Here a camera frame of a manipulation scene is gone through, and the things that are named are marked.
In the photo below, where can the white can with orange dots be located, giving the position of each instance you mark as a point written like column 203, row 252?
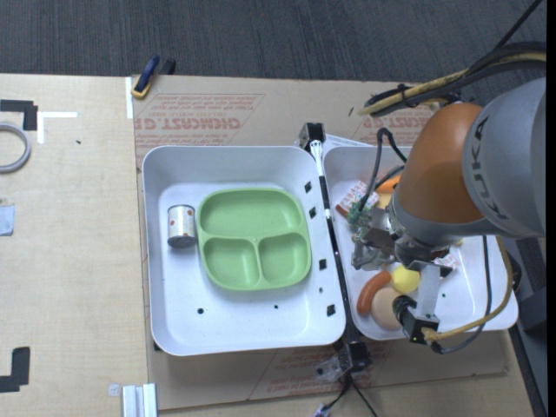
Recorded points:
column 181, row 226

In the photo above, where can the thin black and white rod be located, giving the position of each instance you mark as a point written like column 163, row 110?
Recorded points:
column 334, row 237

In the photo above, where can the black cylinder on white bracket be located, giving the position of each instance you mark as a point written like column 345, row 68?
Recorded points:
column 426, row 295

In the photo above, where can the small red sausage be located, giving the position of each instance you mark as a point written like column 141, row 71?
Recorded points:
column 341, row 210

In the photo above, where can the grey tape roll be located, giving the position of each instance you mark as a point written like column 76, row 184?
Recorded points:
column 26, row 148

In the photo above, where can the white plastic tray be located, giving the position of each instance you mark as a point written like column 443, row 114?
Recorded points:
column 243, row 319
column 469, row 298

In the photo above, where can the brown cardboard board red print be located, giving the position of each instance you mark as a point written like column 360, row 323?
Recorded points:
column 208, row 115

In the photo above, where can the white packet with red print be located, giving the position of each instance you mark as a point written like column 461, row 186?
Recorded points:
column 449, row 260
column 349, row 196

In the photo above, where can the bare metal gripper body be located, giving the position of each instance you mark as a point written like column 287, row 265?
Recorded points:
column 377, row 238

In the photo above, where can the orange carrot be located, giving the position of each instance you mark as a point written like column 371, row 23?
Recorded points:
column 388, row 183

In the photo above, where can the orange sausage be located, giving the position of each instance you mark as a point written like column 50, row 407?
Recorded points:
column 371, row 291

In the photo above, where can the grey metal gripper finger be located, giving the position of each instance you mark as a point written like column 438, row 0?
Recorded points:
column 356, row 256
column 377, row 262

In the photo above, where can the green divided plate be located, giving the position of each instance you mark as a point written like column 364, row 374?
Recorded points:
column 254, row 237

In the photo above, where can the yellow ball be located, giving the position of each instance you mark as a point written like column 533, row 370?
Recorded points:
column 406, row 279

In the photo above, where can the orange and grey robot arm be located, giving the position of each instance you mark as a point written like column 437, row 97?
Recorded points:
column 438, row 176

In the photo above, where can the beige round bread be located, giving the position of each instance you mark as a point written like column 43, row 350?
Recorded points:
column 383, row 309

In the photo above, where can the yellow banana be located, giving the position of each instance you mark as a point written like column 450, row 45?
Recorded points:
column 384, row 200

